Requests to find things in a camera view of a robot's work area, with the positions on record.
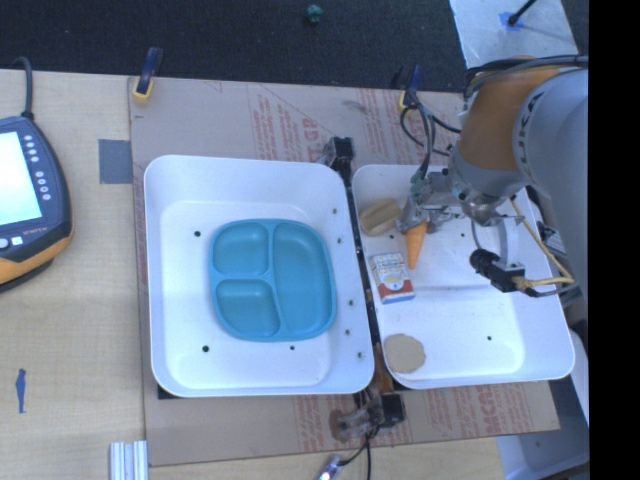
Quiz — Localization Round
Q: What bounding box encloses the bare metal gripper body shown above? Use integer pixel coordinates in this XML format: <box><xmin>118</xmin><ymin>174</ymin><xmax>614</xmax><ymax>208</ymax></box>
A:
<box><xmin>410</xmin><ymin>171</ymin><xmax>507</xmax><ymax>227</ymax></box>

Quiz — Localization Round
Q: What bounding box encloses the orange toy carrot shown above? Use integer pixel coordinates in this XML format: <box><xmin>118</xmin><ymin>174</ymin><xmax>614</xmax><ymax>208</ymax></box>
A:
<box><xmin>404</xmin><ymin>220</ymin><xmax>429</xmax><ymax>271</ymax></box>

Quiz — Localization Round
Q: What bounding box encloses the beige toy bread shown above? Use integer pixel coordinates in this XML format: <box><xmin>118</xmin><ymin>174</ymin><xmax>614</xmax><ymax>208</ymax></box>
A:
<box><xmin>359</xmin><ymin>198</ymin><xmax>403</xmax><ymax>236</ymax></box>

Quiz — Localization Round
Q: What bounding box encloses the thin black rod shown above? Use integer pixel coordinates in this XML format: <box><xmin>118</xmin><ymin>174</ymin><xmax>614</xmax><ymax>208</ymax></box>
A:
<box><xmin>337</xmin><ymin>160</ymin><xmax>385</xmax><ymax>395</ymax></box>

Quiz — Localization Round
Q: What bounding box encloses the small red and white carton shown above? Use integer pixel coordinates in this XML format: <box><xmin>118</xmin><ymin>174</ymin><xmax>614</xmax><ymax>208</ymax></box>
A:
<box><xmin>368</xmin><ymin>251</ymin><xmax>417</xmax><ymax>305</ymax></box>

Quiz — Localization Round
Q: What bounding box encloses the white plastic tray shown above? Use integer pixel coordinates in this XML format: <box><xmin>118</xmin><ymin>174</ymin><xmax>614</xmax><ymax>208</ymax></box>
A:
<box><xmin>351</xmin><ymin>163</ymin><xmax>577</xmax><ymax>391</ymax></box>
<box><xmin>143</xmin><ymin>154</ymin><xmax>376</xmax><ymax>399</ymax></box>

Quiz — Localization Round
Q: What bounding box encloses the blue divided plate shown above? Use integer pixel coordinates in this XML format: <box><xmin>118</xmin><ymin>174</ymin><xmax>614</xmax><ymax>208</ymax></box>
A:
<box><xmin>207</xmin><ymin>218</ymin><xmax>338</xmax><ymax>342</ymax></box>

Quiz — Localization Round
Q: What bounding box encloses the round tan biscuit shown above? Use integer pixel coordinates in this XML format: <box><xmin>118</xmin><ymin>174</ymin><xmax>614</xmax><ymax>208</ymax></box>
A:
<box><xmin>382</xmin><ymin>332</ymin><xmax>428</xmax><ymax>375</ymax></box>

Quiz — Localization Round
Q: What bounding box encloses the brown cardboard board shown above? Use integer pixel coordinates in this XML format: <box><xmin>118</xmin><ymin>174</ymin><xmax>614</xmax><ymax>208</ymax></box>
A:
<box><xmin>127</xmin><ymin>76</ymin><xmax>562</xmax><ymax>468</ymax></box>

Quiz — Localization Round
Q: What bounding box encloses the black cylinder on white bracket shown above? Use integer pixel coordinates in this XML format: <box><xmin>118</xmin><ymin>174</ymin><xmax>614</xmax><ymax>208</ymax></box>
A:
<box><xmin>469</xmin><ymin>215</ymin><xmax>528</xmax><ymax>294</ymax></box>

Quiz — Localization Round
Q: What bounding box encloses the black block with wires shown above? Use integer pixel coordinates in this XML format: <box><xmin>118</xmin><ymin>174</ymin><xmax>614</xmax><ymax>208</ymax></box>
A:
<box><xmin>379</xmin><ymin>392</ymin><xmax>407</xmax><ymax>428</ymax></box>
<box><xmin>328</xmin><ymin>136</ymin><xmax>356</xmax><ymax>170</ymax></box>

